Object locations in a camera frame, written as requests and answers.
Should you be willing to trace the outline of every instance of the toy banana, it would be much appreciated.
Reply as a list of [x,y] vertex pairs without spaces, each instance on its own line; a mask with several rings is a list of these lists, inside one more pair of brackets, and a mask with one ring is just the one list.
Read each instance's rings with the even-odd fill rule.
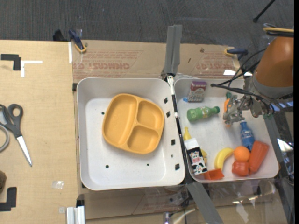
[[202,157],[204,158],[205,164],[207,164],[207,153],[202,148],[200,148],[200,150],[201,150]]
[[215,161],[214,161],[215,169],[220,168],[221,171],[222,171],[224,161],[229,156],[231,156],[233,153],[234,153],[234,149],[230,148],[230,147],[226,147],[226,148],[223,148],[222,150],[220,150],[218,152],[218,154],[216,155],[216,158],[215,158]]

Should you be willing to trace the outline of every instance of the wooden table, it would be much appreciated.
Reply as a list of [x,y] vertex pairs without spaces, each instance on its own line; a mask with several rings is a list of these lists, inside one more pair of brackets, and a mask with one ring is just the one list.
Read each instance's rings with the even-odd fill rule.
[[[0,103],[23,107],[21,131],[32,160],[27,163],[10,133],[0,153],[0,170],[7,176],[0,202],[9,187],[17,188],[16,207],[0,212],[1,223],[65,223],[64,209],[78,197],[72,65],[67,42],[1,41],[1,54],[18,54],[25,77],[12,61],[0,61]],[[52,185],[63,181],[62,189]]]

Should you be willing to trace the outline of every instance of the black pole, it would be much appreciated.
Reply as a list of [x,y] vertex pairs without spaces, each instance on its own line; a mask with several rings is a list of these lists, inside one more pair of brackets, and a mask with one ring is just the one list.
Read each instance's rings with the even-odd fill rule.
[[272,5],[272,3],[274,2],[275,0],[271,0],[271,2],[269,2],[268,3],[268,5],[260,12],[260,14],[259,15],[257,15],[257,17],[256,18],[254,18],[253,19],[253,22],[254,23],[256,23],[257,22],[257,20],[259,19],[259,17],[261,16],[261,15],[263,15],[263,13]]

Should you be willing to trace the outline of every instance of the toy red pepper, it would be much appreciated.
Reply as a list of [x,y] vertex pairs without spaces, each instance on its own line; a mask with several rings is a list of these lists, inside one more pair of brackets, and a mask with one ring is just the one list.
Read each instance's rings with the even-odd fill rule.
[[249,174],[255,173],[260,168],[265,156],[269,150],[269,145],[256,140],[253,143],[252,150],[249,157]]
[[232,172],[238,176],[247,176],[249,174],[249,163],[247,161],[234,161]]

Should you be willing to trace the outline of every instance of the orange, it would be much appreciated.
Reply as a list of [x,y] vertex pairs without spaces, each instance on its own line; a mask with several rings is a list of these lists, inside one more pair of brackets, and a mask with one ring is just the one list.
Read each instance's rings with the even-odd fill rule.
[[234,150],[234,156],[237,161],[248,161],[250,151],[244,146],[238,146]]

